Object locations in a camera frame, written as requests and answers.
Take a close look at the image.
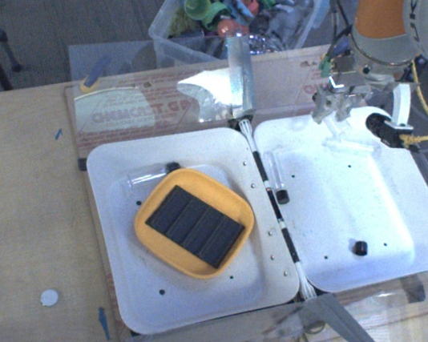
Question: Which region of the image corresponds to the clear plastic bin of toys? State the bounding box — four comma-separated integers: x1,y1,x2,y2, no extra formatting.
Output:
143,0,343,74

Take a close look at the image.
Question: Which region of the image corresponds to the yellow plate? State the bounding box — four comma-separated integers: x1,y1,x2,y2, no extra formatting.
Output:
125,157,264,291

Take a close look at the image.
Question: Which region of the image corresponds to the white round disc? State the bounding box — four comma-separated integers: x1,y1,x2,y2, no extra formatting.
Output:
38,288,62,308

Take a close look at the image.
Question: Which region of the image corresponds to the black cylinder on white bracket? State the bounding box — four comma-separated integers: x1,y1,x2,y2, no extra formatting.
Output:
360,81,422,155

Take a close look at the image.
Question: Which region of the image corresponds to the white plastic tray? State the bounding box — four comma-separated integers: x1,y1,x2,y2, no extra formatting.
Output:
250,92,428,303
83,115,305,341

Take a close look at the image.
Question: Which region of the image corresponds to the small black cap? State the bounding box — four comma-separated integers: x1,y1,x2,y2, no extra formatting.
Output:
351,239,370,258

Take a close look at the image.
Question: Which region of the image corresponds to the clear plastic bottle black cap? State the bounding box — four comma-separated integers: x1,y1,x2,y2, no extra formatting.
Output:
260,147,292,208
123,159,184,190

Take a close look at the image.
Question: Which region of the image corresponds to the black ribbed flat block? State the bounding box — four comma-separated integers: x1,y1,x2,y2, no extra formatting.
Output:
139,175,252,280

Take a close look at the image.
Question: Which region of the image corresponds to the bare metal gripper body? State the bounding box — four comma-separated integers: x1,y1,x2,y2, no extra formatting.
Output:
323,46,399,102

